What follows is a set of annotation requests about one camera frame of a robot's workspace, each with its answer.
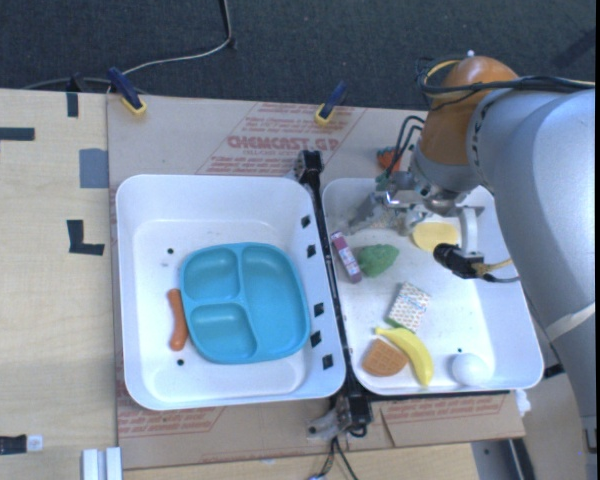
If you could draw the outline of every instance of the white golf ball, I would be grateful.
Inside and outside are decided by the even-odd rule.
[[[491,371],[484,359],[476,354],[458,354],[451,364],[456,381],[465,386],[484,386],[491,378]]]

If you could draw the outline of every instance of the white tray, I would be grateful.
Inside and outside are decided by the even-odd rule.
[[[124,378],[155,410],[324,398],[345,377],[329,282],[309,193],[286,178],[140,175],[116,194]],[[169,348],[166,293],[191,252],[261,242],[293,260],[304,285],[311,339],[286,358],[209,362],[191,341]]]
[[[330,234],[343,228],[374,186],[372,179],[339,179],[327,185],[323,205]],[[485,207],[477,219],[478,247],[485,255],[485,262],[507,259],[509,253],[500,234],[491,195],[479,188],[463,204]],[[456,226],[461,236],[458,220],[446,220]],[[524,389],[539,382],[544,371],[543,359],[520,283],[460,279],[439,265],[431,253],[391,229],[367,228],[346,236],[346,240],[352,249],[390,244],[400,250],[396,262],[380,276],[365,277],[352,284],[332,248],[353,370],[367,389],[389,396]],[[506,267],[495,274],[506,278],[514,277],[516,272],[513,267]],[[384,318],[405,281],[431,296],[417,331],[435,363],[435,374],[428,388],[417,382],[410,367],[390,377],[372,376],[361,368],[362,358],[375,338],[374,328],[389,327]],[[474,353],[485,360],[493,372],[488,383],[468,387],[455,381],[451,361],[459,353]]]

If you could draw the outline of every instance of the blue plate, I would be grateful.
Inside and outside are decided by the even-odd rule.
[[[209,361],[280,359],[309,338],[297,270],[272,245],[244,242],[196,251],[180,268],[180,288],[189,334]]]

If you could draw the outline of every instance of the cardboard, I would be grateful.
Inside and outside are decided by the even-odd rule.
[[[327,443],[309,440],[307,427],[328,411],[328,400],[156,412],[130,398],[120,343],[115,192],[136,174],[286,176],[303,149],[322,152],[323,186],[342,177],[376,176],[376,152],[395,144],[403,120],[414,112],[338,107],[329,125],[320,127],[312,105],[154,96],[145,102],[146,113],[136,116],[119,96],[107,97],[117,420],[124,468],[326,453]],[[347,436],[347,450],[524,434],[512,393],[379,401],[372,408],[367,434]]]

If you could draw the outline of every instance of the blue clamp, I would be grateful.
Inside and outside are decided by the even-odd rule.
[[[347,84],[343,81],[337,85],[334,91],[331,93],[331,96],[324,102],[322,105],[318,107],[316,113],[314,115],[314,120],[320,126],[326,125],[330,120],[333,114],[333,109],[340,105],[347,96]]]
[[[121,101],[125,107],[136,115],[147,110],[147,104],[140,99],[129,79],[118,68],[110,68],[107,77],[111,80],[116,92],[122,95]]]

